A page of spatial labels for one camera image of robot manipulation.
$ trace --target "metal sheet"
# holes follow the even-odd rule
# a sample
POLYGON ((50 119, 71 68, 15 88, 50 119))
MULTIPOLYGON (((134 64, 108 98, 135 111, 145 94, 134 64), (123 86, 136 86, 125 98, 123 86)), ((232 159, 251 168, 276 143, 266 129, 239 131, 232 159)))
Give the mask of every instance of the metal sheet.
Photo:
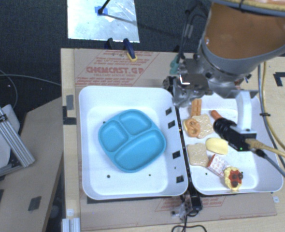
POLYGON ((139 43, 134 0, 111 0, 103 15, 97 7, 106 0, 68 0, 68 38, 139 43))

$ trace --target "blue plate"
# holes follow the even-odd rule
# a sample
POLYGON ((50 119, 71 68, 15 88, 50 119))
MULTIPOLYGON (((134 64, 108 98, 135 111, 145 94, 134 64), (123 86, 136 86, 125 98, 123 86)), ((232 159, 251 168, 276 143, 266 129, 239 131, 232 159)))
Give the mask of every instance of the blue plate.
POLYGON ((129 173, 152 163, 166 148, 160 129, 146 114, 135 109, 106 121, 99 130, 99 141, 111 161, 129 173))

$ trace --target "yellow cable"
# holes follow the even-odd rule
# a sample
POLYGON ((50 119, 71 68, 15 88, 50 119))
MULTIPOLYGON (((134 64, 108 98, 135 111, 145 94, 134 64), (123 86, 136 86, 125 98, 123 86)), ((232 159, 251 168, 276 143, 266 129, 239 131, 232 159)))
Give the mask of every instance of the yellow cable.
POLYGON ((269 9, 269 10, 276 10, 276 11, 282 11, 285 12, 285 5, 279 5, 279 4, 271 4, 271 3, 261 3, 256 2, 252 0, 223 0, 228 2, 233 2, 236 4, 240 4, 241 2, 245 5, 253 6, 256 8, 262 8, 262 9, 269 9))
POLYGON ((271 151, 271 152, 273 152, 273 153, 275 153, 275 154, 277 154, 277 155, 282 156, 282 157, 285 158, 285 153, 284 153, 284 152, 279 151, 279 150, 274 149, 274 148, 271 148, 271 147, 269 147, 269 146, 263 144, 262 142, 260 142, 260 141, 258 141, 258 140, 256 140, 256 139, 254 139, 254 138, 247 138, 247 139, 245 140, 245 142, 250 145, 250 148, 266 149, 266 150, 268 150, 268 151, 271 151))
MULTIPOLYGON (((263 107, 264 110, 266 111, 266 99, 265 99, 265 83, 266 83, 266 70, 267 70, 267 66, 266 66, 266 62, 264 62, 264 68, 263 68, 263 77, 262 77, 262 96, 263 96, 263 107)), ((267 125, 273 135, 273 137, 275 138, 275 140, 278 142, 278 144, 282 147, 283 150, 285 150, 285 145, 282 143, 282 141, 279 139, 279 137, 277 136, 277 134, 275 133, 273 127, 271 126, 271 123, 269 121, 268 116, 266 117, 266 121, 267 121, 267 125)))

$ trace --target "teal connector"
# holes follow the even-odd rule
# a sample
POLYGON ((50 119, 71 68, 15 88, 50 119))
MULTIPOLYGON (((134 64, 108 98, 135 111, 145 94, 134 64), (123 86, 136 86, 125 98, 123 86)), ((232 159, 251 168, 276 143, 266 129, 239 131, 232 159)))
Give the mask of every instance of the teal connector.
POLYGON ((178 59, 178 55, 173 59, 173 61, 170 64, 170 66, 171 66, 170 74, 171 75, 178 73, 179 63, 177 63, 177 59, 178 59))

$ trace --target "metal frame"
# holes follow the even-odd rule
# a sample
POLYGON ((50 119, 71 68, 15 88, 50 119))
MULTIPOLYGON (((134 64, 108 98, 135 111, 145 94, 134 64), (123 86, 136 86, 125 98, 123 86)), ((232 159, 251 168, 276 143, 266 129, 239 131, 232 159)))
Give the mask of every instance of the metal frame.
POLYGON ((7 116, 0 107, 0 133, 6 140, 7 144, 11 147, 12 152, 17 157, 21 166, 11 167, 11 164, 0 169, 0 176, 13 172, 17 169, 26 168, 31 165, 35 159, 24 143, 21 141, 18 133, 13 129, 11 123, 8 121, 7 116))

